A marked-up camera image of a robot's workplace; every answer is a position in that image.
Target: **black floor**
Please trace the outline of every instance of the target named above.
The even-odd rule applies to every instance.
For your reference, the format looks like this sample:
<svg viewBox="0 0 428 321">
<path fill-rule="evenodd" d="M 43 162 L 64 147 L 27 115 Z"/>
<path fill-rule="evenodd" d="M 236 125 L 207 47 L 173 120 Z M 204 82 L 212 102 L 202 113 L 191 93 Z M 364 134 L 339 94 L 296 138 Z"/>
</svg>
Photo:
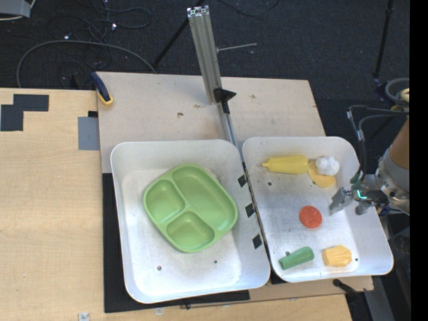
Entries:
<svg viewBox="0 0 428 321">
<path fill-rule="evenodd" d="M 37 0 L 29 18 L 0 15 L 0 87 L 91 89 L 89 75 L 95 70 L 200 75 L 189 26 L 167 47 L 185 22 L 187 8 L 198 1 Z M 409 77 L 410 0 L 204 4 L 219 49 L 257 44 L 220 51 L 221 76 L 308 80 L 326 135 L 341 136 L 356 150 L 348 107 L 390 108 L 375 88 Z M 375 172 L 404 120 L 379 118 L 364 124 L 367 173 Z M 383 278 L 386 287 L 393 274 Z M 410 318 L 410 313 L 399 314 L 396 321 Z M 361 315 L 354 319 L 366 320 Z"/>
</svg>

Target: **green plate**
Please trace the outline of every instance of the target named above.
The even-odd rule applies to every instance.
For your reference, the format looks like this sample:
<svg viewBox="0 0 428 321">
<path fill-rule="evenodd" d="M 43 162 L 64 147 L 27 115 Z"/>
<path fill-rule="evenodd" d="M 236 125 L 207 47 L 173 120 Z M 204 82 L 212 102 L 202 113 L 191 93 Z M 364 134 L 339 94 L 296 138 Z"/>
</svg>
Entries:
<svg viewBox="0 0 428 321">
<path fill-rule="evenodd" d="M 151 183 L 144 208 L 164 237 L 182 252 L 213 245 L 236 224 L 235 201 L 203 167 L 180 165 Z"/>
</svg>

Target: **black cable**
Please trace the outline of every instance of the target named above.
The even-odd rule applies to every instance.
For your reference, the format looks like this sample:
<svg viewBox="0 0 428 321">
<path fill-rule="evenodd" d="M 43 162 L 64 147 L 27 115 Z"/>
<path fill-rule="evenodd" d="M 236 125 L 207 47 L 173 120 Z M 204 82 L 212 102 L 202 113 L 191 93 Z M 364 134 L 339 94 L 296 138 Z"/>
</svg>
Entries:
<svg viewBox="0 0 428 321">
<path fill-rule="evenodd" d="M 220 3 L 222 3 L 222 4 L 224 4 L 224 5 L 227 5 L 227 6 L 231 7 L 231 8 L 233 8 L 236 12 L 238 12 L 238 13 L 240 13 L 242 15 L 246 15 L 248 17 L 257 17 L 258 15 L 262 15 L 264 13 L 267 13 L 271 9 L 273 9 L 281 0 L 277 0 L 271 7 L 269 7 L 265 11 L 262 11 L 262 12 L 259 12 L 259 13 L 255 13 L 255 14 L 249 14 L 249 13 L 243 12 L 240 9 L 236 8 L 235 6 L 233 6 L 232 4 L 230 4 L 230 3 L 228 3 L 228 2 L 226 2 L 224 0 L 217 0 L 217 1 L 220 2 Z"/>
<path fill-rule="evenodd" d="M 82 22 L 82 24 L 84 24 L 86 27 L 87 27 L 87 29 L 86 28 L 84 28 L 84 27 L 82 27 L 82 26 L 78 26 L 78 27 L 76 27 L 76 28 L 74 28 L 74 29 L 71 29 L 70 28 L 70 24 L 68 23 L 67 24 L 67 27 L 68 27 L 68 29 L 65 31 L 65 32 L 61 32 L 61 34 L 60 35 L 56 35 L 56 34 L 54 34 L 54 32 L 51 30 L 51 25 L 54 23 L 54 21 L 56 20 L 56 19 L 62 19 L 62 21 L 63 20 L 65 20 L 65 19 L 75 19 L 75 20 L 77 20 L 77 21 L 81 21 Z M 52 18 L 50 18 L 48 21 L 47 21 L 47 32 L 54 38 L 54 39 L 60 39 L 60 38 L 62 38 L 62 39 L 69 39 L 69 38 L 71 38 L 71 36 L 76 36 L 75 35 L 75 32 L 76 32 L 76 30 L 79 30 L 79 29 L 84 29 L 84 30 L 86 30 L 89 34 L 90 34 L 90 31 L 89 31 L 89 28 L 90 28 L 90 22 L 89 21 L 87 21 L 87 20 L 85 20 L 85 19 L 83 19 L 83 18 L 81 18 L 81 17 L 76 17 L 75 15 L 68 15 L 68 14 L 62 14 L 62 15 L 54 15 Z M 90 41 L 91 39 L 89 38 L 89 39 L 78 39 L 78 40 L 84 40 L 84 41 Z"/>
<path fill-rule="evenodd" d="M 101 11 L 107 11 L 107 3 L 105 0 L 99 0 L 99 1 L 101 1 L 102 6 L 104 6 L 104 8 L 102 8 L 102 9 L 95 6 L 95 4 L 92 2 L 92 0 L 88 0 L 91 3 L 90 5 L 86 5 L 85 3 L 82 3 L 79 0 L 75 0 L 75 1 L 83 7 L 89 7 L 89 8 L 95 9 L 101 16 L 102 16 Z"/>
<path fill-rule="evenodd" d="M 70 18 L 70 19 L 76 19 L 78 21 L 81 21 L 83 24 L 86 24 L 86 27 L 88 29 L 84 29 L 85 31 L 87 31 L 91 36 L 92 39 L 95 39 L 96 41 L 105 41 L 105 38 L 108 34 L 109 31 L 114 31 L 117 27 L 123 27 L 123 28 L 127 28 L 127 29 L 140 29 L 143 27 L 148 26 L 151 23 L 151 16 L 152 13 L 147 10 L 147 9 L 143 9 L 142 7 L 135 7 L 132 9 L 128 9 L 126 11 L 120 11 L 120 13 L 126 13 L 129 11 L 138 11 L 138 10 L 142 10 L 146 13 L 146 16 L 148 16 L 148 20 L 145 21 L 144 23 L 138 24 L 138 25 L 127 25 L 125 23 L 120 23 L 118 21 L 115 20 L 111 20 L 111 19 L 105 19 L 105 18 L 97 18 L 94 19 L 92 21 L 88 21 L 85 20 L 81 17 L 76 17 L 75 15 L 56 15 L 54 17 L 52 17 L 48 22 L 47 22 L 47 31 L 49 32 L 49 34 L 53 37 L 58 39 L 58 36 L 54 35 L 54 33 L 51 31 L 51 25 L 52 23 L 59 18 Z M 102 24 L 104 25 L 104 29 L 101 30 L 99 28 L 96 27 L 96 23 L 98 24 Z M 66 31 L 66 35 L 70 38 L 72 35 L 74 35 L 76 37 L 77 40 L 85 40 L 85 41 L 90 41 L 91 39 L 78 39 L 77 35 L 76 35 L 76 31 L 81 30 L 81 27 L 77 27 L 74 30 L 67 30 Z"/>
<path fill-rule="evenodd" d="M 142 27 L 146 27 L 148 24 L 150 24 L 151 19 L 149 18 L 149 20 L 147 22 L 144 22 L 143 24 L 140 25 L 126 25 L 123 23 L 119 23 L 117 21 L 113 21 L 110 19 L 110 14 L 115 13 L 115 14 L 125 14 L 125 13 L 130 13 L 133 11 L 143 11 L 145 16 L 151 17 L 152 16 L 152 12 L 150 12 L 147 8 L 145 7 L 131 7 L 128 9 L 111 9 L 111 8 L 107 8 L 107 4 L 105 2 L 105 0 L 100 0 L 102 2 L 102 7 L 97 7 L 95 6 L 94 3 L 91 3 L 91 5 L 86 5 L 84 3 L 81 3 L 79 0 L 76 0 L 77 3 L 79 3 L 80 5 L 84 6 L 84 7 L 89 7 L 89 8 L 93 8 L 95 9 L 99 14 L 100 14 L 100 18 L 98 18 L 95 21 L 106 21 L 108 23 L 115 23 L 117 26 L 121 26 L 121 27 L 125 27 L 125 28 L 129 28 L 129 29 L 139 29 Z M 102 11 L 106 13 L 106 16 L 103 17 L 102 15 Z"/>
<path fill-rule="evenodd" d="M 68 43 L 68 44 L 84 44 L 84 45 L 93 45 L 93 46 L 100 46 L 100 47 L 109 47 L 112 49 L 118 49 L 120 51 L 125 51 L 126 53 L 133 55 L 135 57 L 137 57 L 140 61 L 144 62 L 151 70 L 154 74 L 157 74 L 156 71 L 154 70 L 154 68 L 151 66 L 150 63 L 148 63 L 144 58 L 142 58 L 141 56 L 139 56 L 137 53 L 134 53 L 128 49 L 125 49 L 124 47 L 120 47 L 120 46 L 116 46 L 116 45 L 111 45 L 111 44 L 105 44 L 105 43 L 94 43 L 91 41 L 77 41 L 77 40 L 52 40 L 52 41 L 46 41 L 44 43 L 41 44 L 37 44 L 36 46 L 33 46 L 30 50 L 28 50 L 19 60 L 18 63 L 18 67 L 16 70 L 16 80 L 17 80 L 17 84 L 19 88 L 21 87 L 21 80 L 19 78 L 20 76 L 20 71 L 21 71 L 21 65 L 24 61 L 24 59 L 34 50 L 38 49 L 39 47 L 42 46 L 46 46 L 46 45 L 51 45 L 51 44 L 59 44 L 59 43 Z"/>
<path fill-rule="evenodd" d="M 352 109 L 354 109 L 354 108 L 364 108 L 364 109 L 374 111 L 374 112 L 382 112 L 383 114 L 375 114 L 375 115 L 371 115 L 371 116 L 365 116 L 364 118 L 360 119 L 360 121 L 358 122 L 358 127 L 356 127 L 356 124 L 354 122 L 354 118 L 352 115 Z M 367 120 L 371 120 L 374 118 L 393 118 L 393 117 L 397 117 L 397 116 L 408 116 L 408 115 L 409 115 L 409 112 L 385 110 L 382 108 L 373 108 L 373 107 L 368 107 L 365 105 L 353 105 L 353 106 L 348 108 L 348 119 L 350 120 L 352 127 L 355 131 L 356 137 L 358 139 L 358 154 L 359 154 L 358 160 L 360 162 L 360 167 L 359 167 L 358 171 L 361 172 L 360 180 L 362 180 L 364 178 L 364 176 L 366 175 L 367 166 L 368 166 L 366 142 L 365 142 L 365 138 L 364 138 L 364 132 L 362 131 L 362 125 Z"/>
</svg>

